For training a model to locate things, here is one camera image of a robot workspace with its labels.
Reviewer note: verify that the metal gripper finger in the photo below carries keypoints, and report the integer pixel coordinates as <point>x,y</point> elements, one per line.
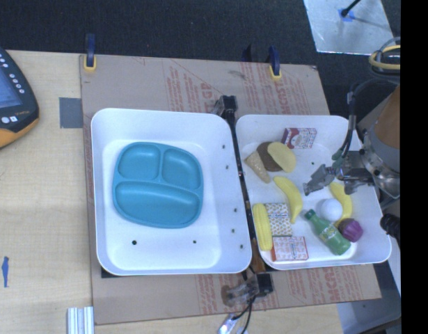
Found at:
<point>351,187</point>
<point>318,181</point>

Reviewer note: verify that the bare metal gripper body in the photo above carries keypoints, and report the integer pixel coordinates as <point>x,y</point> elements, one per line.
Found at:
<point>356,167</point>

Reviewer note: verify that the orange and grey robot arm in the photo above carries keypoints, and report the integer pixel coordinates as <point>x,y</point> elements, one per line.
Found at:
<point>389,117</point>

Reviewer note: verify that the yellow banana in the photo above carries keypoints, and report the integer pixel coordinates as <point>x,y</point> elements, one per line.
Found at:
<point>344,200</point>
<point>291,195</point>

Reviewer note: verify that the white egg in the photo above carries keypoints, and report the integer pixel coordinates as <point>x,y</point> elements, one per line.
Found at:
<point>330,209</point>

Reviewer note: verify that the purple grapes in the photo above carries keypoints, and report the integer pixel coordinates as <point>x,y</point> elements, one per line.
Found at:
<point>351,230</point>

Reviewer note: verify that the yellow potato slice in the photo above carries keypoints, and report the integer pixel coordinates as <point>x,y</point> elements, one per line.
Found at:
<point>282,156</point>

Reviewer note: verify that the red and white carton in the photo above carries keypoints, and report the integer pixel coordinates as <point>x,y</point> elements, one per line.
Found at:
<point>299,138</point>

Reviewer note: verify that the green bottle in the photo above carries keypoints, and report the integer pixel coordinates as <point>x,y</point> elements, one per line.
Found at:
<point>330,235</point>

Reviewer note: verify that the orange patterned packet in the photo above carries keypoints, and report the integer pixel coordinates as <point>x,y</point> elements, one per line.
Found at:
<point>279,219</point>

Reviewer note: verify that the brown round bread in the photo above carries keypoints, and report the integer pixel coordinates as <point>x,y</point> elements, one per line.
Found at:
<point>267,158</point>

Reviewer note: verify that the white plastic tray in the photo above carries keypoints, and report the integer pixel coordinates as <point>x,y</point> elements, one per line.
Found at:
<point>165,252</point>
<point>370,245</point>

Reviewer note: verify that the cream ice cream cone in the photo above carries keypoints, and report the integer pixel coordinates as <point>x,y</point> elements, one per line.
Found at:
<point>257,165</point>

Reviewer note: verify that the yellow corn cob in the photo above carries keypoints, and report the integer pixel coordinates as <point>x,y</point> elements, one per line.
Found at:
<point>262,226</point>

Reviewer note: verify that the orange and white carton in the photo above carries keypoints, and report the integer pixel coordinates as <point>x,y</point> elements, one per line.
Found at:
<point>289,248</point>

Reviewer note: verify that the blue divided plate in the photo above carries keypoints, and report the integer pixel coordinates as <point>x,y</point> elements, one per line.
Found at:
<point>158,190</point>

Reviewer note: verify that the brown cardboard board red print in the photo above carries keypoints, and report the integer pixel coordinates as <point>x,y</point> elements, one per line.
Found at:
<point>137,82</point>

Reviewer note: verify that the black cylinder on white bracket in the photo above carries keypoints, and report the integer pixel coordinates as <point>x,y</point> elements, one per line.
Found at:
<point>391,224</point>

